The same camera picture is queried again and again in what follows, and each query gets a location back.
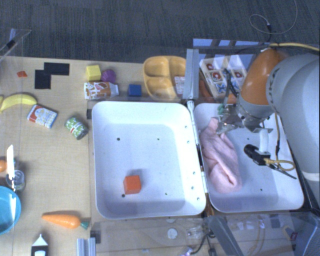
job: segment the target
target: toy banana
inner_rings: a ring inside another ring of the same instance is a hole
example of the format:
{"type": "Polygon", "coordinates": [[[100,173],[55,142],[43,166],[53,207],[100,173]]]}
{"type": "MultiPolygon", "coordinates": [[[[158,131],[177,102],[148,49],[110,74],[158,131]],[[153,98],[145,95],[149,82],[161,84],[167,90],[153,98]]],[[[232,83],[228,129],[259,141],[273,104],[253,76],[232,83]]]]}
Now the toy banana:
{"type": "Polygon", "coordinates": [[[2,106],[0,108],[0,113],[17,104],[34,105],[34,104],[37,104],[37,100],[28,94],[11,95],[3,100],[2,106]]]}

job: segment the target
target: table surface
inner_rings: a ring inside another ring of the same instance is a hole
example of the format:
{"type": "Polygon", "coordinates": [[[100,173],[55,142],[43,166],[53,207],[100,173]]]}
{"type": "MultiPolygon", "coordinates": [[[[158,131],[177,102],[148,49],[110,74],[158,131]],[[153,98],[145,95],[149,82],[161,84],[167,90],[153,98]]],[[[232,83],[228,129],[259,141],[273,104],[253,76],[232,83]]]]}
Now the table surface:
{"type": "MultiPolygon", "coordinates": [[[[76,140],[64,124],[68,118],[77,116],[90,127],[86,116],[88,103],[84,99],[83,91],[84,83],[87,81],[86,66],[99,65],[101,70],[113,69],[117,74],[116,83],[119,85],[120,94],[126,95],[129,84],[144,84],[142,64],[27,57],[7,57],[5,61],[7,63],[1,64],[0,95],[6,97],[11,90],[21,90],[35,96],[40,105],[58,112],[58,116],[52,128],[47,129],[27,120],[31,109],[29,105],[16,105],[0,114],[0,140],[3,141],[0,157],[6,155],[9,145],[14,144],[18,168],[25,173],[26,179],[26,188],[19,193],[22,204],[21,217],[14,229],[0,236],[0,255],[29,256],[32,244],[42,234],[49,244],[50,255],[75,256],[77,239],[88,239],[91,227],[87,230],[80,227],[66,229],[41,219],[44,213],[75,214],[87,220],[92,218],[91,206],[94,204],[94,196],[90,183],[90,138],[87,135],[81,140],[76,140]],[[69,63],[69,76],[52,75],[51,89],[35,89],[35,70],[43,70],[44,62],[69,63]],[[27,73],[26,78],[17,78],[16,73],[21,70],[27,73]]],[[[142,94],[147,97],[144,86],[142,94]]],[[[5,173],[1,172],[0,185],[3,186],[4,177],[5,173]]],[[[183,236],[178,242],[168,240],[169,227],[172,226],[184,233],[188,227],[198,226],[198,221],[196,218],[182,218],[105,222],[110,237],[108,244],[111,245],[112,252],[100,252],[97,255],[124,255],[118,251],[122,248],[129,256],[178,256],[186,249],[187,244],[198,245],[201,239],[186,241],[186,237],[183,236]],[[134,234],[137,234],[136,240],[128,237],[134,234]],[[148,239],[150,250],[147,247],[143,249],[137,242],[145,240],[148,244],[148,239]]],[[[250,239],[242,241],[244,247],[252,246],[248,242],[250,239]]],[[[216,243],[217,250],[221,253],[219,255],[223,255],[218,241],[215,240],[213,243],[216,243]]],[[[270,247],[289,244],[279,236],[270,236],[270,247]]],[[[197,255],[208,255],[208,246],[204,246],[197,255]]]]}

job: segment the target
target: can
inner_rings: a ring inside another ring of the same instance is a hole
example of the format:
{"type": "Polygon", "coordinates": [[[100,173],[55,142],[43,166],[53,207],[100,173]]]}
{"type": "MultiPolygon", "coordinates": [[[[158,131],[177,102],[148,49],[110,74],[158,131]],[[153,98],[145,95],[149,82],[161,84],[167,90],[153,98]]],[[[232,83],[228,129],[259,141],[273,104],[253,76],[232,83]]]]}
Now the can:
{"type": "Polygon", "coordinates": [[[75,116],[69,118],[64,126],[77,140],[82,139],[89,132],[88,128],[75,116]]]}
{"type": "Polygon", "coordinates": [[[9,174],[5,176],[7,185],[14,191],[23,191],[26,187],[25,174],[21,170],[14,170],[14,178],[10,179],[9,174]]]}

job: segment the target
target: blue plate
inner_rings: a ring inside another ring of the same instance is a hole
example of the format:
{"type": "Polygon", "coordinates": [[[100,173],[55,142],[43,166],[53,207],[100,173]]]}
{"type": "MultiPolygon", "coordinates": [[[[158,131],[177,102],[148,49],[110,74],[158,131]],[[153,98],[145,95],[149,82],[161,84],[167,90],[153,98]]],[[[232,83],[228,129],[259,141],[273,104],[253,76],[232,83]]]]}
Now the blue plate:
{"type": "Polygon", "coordinates": [[[9,232],[20,218],[21,202],[11,189],[0,186],[0,235],[9,232]]]}

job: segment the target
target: pink cloth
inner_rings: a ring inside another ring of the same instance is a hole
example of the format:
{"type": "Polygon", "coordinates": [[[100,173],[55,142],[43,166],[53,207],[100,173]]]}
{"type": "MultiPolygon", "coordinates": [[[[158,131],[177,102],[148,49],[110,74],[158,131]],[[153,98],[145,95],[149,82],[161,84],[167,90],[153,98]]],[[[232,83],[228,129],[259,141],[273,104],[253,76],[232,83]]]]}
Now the pink cloth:
{"type": "Polygon", "coordinates": [[[238,156],[232,142],[222,133],[216,134],[218,120],[211,118],[208,127],[200,134],[202,154],[210,168],[210,180],[219,193],[230,193],[242,188],[238,156]]]}

